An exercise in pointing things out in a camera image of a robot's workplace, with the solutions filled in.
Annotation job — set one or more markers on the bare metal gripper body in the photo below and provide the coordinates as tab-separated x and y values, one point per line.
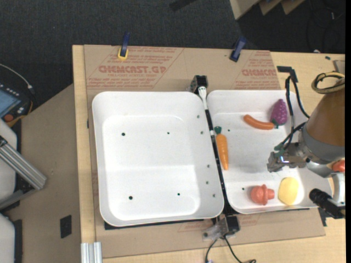
294	155

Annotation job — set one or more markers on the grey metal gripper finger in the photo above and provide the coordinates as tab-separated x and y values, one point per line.
275	156
274	167

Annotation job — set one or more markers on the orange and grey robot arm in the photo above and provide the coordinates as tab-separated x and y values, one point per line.
326	119

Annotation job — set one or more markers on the white plastic tray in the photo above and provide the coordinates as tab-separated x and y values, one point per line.
153	160
252	157

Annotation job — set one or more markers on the yellow potato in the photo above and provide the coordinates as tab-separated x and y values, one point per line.
288	190

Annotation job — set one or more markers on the salmon pink round toy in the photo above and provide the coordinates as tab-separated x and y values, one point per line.
260	194

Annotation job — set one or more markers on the orange sausage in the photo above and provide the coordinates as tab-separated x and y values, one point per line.
257	123

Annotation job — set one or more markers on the purple grapes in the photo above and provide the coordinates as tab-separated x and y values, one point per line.
279	112

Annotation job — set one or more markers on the orange carrot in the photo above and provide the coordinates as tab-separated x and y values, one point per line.
222	149

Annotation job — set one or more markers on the thin black and white rod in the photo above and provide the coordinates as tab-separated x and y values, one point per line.
211	125

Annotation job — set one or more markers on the brown cardboard board red print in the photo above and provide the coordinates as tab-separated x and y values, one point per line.
153	70

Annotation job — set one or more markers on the black cylinder on white bracket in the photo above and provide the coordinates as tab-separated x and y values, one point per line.
325	200

